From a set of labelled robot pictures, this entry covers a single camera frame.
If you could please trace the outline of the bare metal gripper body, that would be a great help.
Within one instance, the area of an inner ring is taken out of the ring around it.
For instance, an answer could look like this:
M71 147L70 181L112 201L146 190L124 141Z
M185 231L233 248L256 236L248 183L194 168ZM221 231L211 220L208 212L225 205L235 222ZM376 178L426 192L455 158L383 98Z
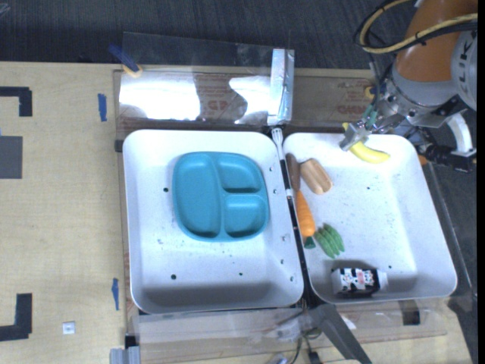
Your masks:
M384 83L372 110L372 131L387 133L402 123L412 127L438 128L444 124L444 117L436 115L439 105L428 106L413 102L394 83Z

